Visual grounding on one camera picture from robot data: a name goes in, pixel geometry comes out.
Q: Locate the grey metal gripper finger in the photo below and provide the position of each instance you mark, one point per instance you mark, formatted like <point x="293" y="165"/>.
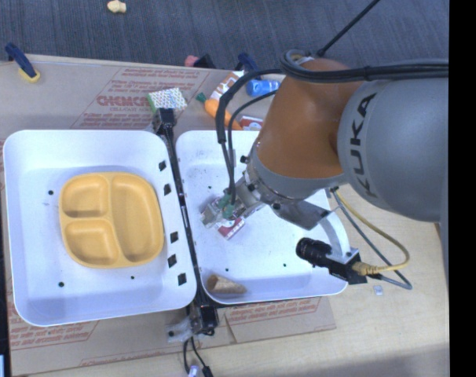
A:
<point x="210" y="213"/>

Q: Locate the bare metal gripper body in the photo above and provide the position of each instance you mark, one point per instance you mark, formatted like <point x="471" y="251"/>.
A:
<point x="249" y="197"/>

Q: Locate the red and white carton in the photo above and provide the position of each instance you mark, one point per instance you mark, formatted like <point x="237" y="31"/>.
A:
<point x="251" y="123"/>
<point x="232" y="228"/>

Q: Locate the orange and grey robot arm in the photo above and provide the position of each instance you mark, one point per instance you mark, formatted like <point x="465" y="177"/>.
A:
<point x="308" y="132"/>

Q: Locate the thin black rod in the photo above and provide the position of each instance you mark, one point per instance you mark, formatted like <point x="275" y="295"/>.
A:
<point x="185" y="218"/>

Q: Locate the white plastic tray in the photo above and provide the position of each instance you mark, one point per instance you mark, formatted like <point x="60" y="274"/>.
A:
<point x="37" y="171"/>
<point x="269" y="249"/>

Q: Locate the tan waffle cone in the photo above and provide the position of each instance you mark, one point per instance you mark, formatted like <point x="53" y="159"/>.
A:
<point x="224" y="286"/>

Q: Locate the orange carrot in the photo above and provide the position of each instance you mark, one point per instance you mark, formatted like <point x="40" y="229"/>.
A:
<point x="214" y="108"/>

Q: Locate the orange divided plate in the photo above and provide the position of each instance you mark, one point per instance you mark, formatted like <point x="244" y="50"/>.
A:
<point x="112" y="218"/>

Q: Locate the blue bottle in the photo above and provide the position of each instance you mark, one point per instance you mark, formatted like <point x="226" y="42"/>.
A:
<point x="259" y="87"/>

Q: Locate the orange and white packet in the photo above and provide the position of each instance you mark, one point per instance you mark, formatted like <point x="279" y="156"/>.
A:
<point x="227" y="85"/>

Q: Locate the white carton with coloured dots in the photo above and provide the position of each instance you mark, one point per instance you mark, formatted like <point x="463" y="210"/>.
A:
<point x="167" y="98"/>

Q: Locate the pink toy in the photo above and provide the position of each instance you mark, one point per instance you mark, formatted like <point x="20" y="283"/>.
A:
<point x="191" y="61"/>

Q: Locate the small white square piece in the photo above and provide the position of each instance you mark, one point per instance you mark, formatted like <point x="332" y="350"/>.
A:
<point x="378" y="290"/>

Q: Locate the brown cardboard board red print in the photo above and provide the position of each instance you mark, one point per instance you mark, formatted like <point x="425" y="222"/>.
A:
<point x="73" y="92"/>

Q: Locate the pale yellow toy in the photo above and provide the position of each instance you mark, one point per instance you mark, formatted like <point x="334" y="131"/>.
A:
<point x="116" y="6"/>

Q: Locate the black cylinder on white bracket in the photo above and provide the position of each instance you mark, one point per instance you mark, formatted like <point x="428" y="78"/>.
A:
<point x="316" y="251"/>

